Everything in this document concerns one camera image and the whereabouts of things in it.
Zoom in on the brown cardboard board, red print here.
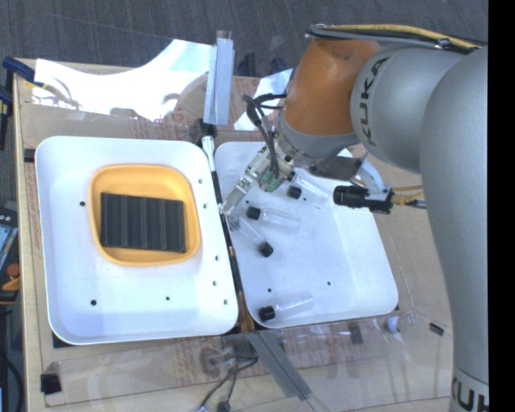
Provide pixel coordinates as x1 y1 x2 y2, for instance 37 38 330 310
11 58 457 412

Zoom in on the thin black and white rod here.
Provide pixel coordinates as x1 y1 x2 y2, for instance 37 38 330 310
201 135 255 333

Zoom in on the black block with thin wires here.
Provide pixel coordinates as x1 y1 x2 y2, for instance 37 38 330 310
233 336 259 361

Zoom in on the clear bottle with black cap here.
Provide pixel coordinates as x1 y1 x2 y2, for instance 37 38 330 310
245 203 303 232
286 173 332 206
257 289 316 324
233 215 276 259

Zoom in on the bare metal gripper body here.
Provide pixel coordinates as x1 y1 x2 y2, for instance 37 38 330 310
244 142 369 188

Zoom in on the black ribbed block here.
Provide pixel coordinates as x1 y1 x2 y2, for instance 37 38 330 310
99 191 187 255

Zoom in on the black cylinder on white bracket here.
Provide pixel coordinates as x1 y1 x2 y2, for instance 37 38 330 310
332 160 394 215

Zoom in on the yellow plate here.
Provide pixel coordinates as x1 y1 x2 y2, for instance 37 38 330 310
88 163 203 268

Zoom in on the white plastic tray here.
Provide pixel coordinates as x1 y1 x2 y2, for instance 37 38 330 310
213 140 399 330
33 135 240 346

